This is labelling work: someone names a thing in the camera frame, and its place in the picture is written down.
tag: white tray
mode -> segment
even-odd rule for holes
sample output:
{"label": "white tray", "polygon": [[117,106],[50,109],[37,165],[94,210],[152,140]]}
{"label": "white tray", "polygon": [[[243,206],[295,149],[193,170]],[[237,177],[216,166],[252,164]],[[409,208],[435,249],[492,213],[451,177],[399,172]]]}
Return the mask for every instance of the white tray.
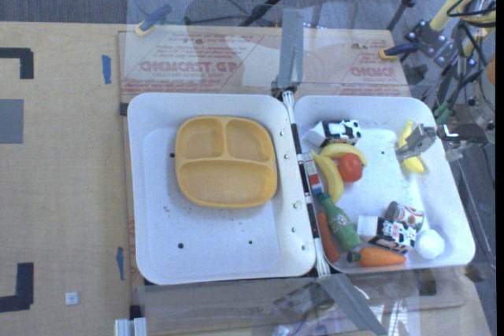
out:
{"label": "white tray", "polygon": [[475,253],[474,240],[440,139],[421,154],[427,168],[423,174],[408,172],[395,157],[398,136],[407,120],[435,127],[434,117],[423,102],[403,97],[306,96],[296,103],[295,117],[304,152],[314,146],[303,141],[303,136],[318,121],[358,120],[362,138],[356,146],[364,152],[368,166],[356,183],[345,184],[338,201],[353,223],[357,224],[360,215],[383,217],[388,204],[397,201],[423,210],[422,230],[435,229],[446,243],[445,252],[434,260],[426,260],[412,249],[406,255],[405,264],[363,268],[348,264],[346,254],[342,254],[332,264],[333,268],[346,273],[366,273],[470,262]]}
{"label": "white tray", "polygon": [[[176,182],[176,133],[201,115],[241,116],[272,137],[274,197],[252,209],[209,209],[188,201]],[[287,110],[265,95],[145,93],[128,107],[136,260],[160,284],[295,277],[315,250]]]}

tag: white square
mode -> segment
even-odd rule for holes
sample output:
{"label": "white square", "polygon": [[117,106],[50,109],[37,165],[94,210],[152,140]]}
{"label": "white square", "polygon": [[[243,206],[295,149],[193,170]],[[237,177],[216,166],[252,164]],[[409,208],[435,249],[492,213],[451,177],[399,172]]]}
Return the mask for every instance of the white square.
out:
{"label": "white square", "polygon": [[65,303],[67,305],[76,305],[79,304],[79,293],[73,291],[71,293],[65,294]]}

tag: transparent plastic sheet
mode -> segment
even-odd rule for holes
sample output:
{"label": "transparent plastic sheet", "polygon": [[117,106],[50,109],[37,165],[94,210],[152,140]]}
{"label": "transparent plastic sheet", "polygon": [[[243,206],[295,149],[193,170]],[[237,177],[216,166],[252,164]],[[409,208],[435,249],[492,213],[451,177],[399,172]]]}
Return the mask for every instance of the transparent plastic sheet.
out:
{"label": "transparent plastic sheet", "polygon": [[[207,25],[203,22],[185,25],[188,21],[194,23],[198,20],[194,17],[187,19],[194,1],[130,0],[128,30],[121,40],[125,56],[121,62],[121,101],[125,105],[137,94],[150,91],[271,94],[272,82],[278,75],[281,42],[281,28],[278,26],[282,21],[282,8],[269,8],[263,20],[247,27],[244,35],[244,29],[236,27],[236,23],[242,21],[241,17],[222,20],[219,24]],[[171,5],[170,18],[158,21],[151,34],[139,37],[135,26],[166,2]],[[314,8],[301,10],[306,28],[305,49],[303,82],[295,93],[296,98],[308,94],[410,95],[401,63],[379,61],[376,56],[379,49],[394,44],[389,32],[378,30],[370,37],[368,30],[315,29],[317,25],[313,22],[321,21],[316,15],[319,12]],[[192,65],[177,65],[174,71],[168,65],[158,64],[156,71],[156,62],[165,61],[174,54],[179,62]],[[140,66],[146,61],[151,65],[150,70],[145,71]],[[487,334],[487,325],[481,319],[481,307],[475,304],[478,301],[466,293],[470,285],[463,273],[449,268],[436,269],[435,296],[422,294],[428,293],[432,286],[432,273],[424,277],[422,281],[427,284],[427,291],[420,287],[421,279],[414,271],[369,277],[352,275],[350,280],[367,300],[369,309],[383,324],[387,334],[405,334],[405,331],[408,334],[438,334],[432,329],[432,324],[427,323],[431,318],[436,320],[432,310],[438,311],[438,308],[453,310],[451,320],[445,320],[438,327],[444,330],[439,334],[469,334],[464,333],[467,325],[477,327],[478,334]],[[324,330],[326,333],[341,333],[357,329],[338,305],[319,305],[317,299],[308,304],[296,301],[298,305],[291,305],[287,311],[272,308],[271,299],[255,301],[253,306],[231,304],[226,295],[240,281],[144,287],[138,272],[135,278],[136,299],[149,320],[149,329],[154,331],[159,325],[160,331],[163,329],[164,332],[160,334],[193,334],[203,330],[225,334],[223,329],[232,329],[230,334],[241,334],[239,332],[242,331],[243,334],[289,335],[324,334],[321,333]],[[243,284],[248,287],[247,283],[252,282],[260,285],[258,290],[269,290],[276,280],[290,284],[296,290],[304,290],[294,290],[294,294],[301,293],[299,295],[310,288],[306,284],[313,283],[310,278],[298,278],[252,280]],[[220,290],[213,294],[216,290],[213,289],[208,294],[212,287]],[[190,304],[180,303],[183,295],[187,295]],[[200,305],[195,304],[200,295],[206,296],[206,299],[200,300]],[[217,300],[226,302],[216,306]],[[464,316],[463,321],[455,320],[460,316]],[[355,334],[360,336],[363,333],[357,331]]]}

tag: carrot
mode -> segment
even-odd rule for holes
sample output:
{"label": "carrot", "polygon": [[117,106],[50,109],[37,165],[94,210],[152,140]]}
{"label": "carrot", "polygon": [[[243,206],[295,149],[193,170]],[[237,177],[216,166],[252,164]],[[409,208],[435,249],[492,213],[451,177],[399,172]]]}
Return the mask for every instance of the carrot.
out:
{"label": "carrot", "polygon": [[366,246],[359,252],[360,262],[363,266],[388,266],[406,262],[403,255],[389,251],[388,249],[373,248]]}
{"label": "carrot", "polygon": [[339,259],[339,251],[332,241],[331,230],[329,228],[328,217],[325,212],[317,213],[318,230],[321,233],[322,246],[325,256],[331,262],[336,262]]}

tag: wooden table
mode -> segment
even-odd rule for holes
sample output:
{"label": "wooden table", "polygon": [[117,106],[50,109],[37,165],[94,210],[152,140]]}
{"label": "wooden table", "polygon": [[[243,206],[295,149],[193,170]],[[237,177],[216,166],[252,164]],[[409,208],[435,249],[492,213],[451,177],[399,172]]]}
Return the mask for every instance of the wooden table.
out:
{"label": "wooden table", "polygon": [[[17,279],[18,264],[33,264],[34,274],[29,309],[0,312],[1,336],[112,334],[115,319],[129,317],[132,238],[119,114],[125,30],[0,23],[0,47],[29,48],[34,57],[32,79],[20,78],[19,59],[0,58],[0,100],[22,100],[24,113],[21,141],[0,142],[0,307],[27,284]],[[462,306],[421,311],[422,334],[489,334],[473,284],[462,278],[461,290]],[[78,303],[67,305],[74,292]]]}

